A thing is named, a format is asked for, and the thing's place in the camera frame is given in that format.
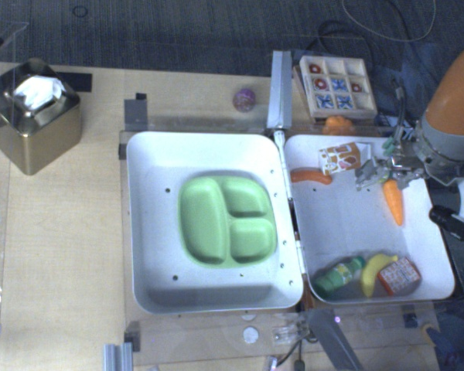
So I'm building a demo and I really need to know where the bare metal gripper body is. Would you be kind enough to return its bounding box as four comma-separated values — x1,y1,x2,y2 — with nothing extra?
385,145,430,180

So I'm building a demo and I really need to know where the orange carrot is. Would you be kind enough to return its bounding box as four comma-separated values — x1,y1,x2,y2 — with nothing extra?
382,172,405,227

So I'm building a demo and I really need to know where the orange and white carton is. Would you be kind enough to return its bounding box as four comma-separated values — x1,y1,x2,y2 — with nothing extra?
319,141,373,176

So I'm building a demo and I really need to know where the white plastic tray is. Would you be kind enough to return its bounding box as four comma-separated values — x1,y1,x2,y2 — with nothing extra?
125,131,305,315
284,134,456,305

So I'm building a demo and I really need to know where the orange toy food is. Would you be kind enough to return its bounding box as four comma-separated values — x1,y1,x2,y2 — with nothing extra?
322,115,357,137

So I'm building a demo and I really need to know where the orange sausage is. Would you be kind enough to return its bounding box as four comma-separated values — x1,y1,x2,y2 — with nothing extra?
290,168,333,186

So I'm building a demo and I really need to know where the thin black and white rod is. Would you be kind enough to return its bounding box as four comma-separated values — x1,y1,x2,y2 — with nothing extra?
273,129,307,276

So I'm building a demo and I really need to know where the wooden grid box with tiles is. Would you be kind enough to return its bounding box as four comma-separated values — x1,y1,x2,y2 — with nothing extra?
298,55,379,121

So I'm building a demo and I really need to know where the orange patterned packet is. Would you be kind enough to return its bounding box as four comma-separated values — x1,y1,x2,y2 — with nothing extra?
377,256,422,297

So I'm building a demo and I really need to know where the yellow banana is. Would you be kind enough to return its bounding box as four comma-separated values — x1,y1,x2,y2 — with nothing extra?
360,253,399,298

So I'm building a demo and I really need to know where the green plastic bottle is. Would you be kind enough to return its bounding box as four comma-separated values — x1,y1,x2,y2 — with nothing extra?
313,256,367,300

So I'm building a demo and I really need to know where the purple ball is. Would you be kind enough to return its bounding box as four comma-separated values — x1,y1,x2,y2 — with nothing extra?
233,87,258,113

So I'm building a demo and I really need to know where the green divided plate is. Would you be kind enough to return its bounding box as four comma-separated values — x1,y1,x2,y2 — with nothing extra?
177,175,278,268

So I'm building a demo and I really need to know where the gold metal tissue box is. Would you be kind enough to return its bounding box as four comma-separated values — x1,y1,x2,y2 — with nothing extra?
0,56,83,176

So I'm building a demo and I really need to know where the black cylinder on white bracket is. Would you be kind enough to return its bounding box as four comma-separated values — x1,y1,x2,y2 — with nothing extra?
428,178,464,241

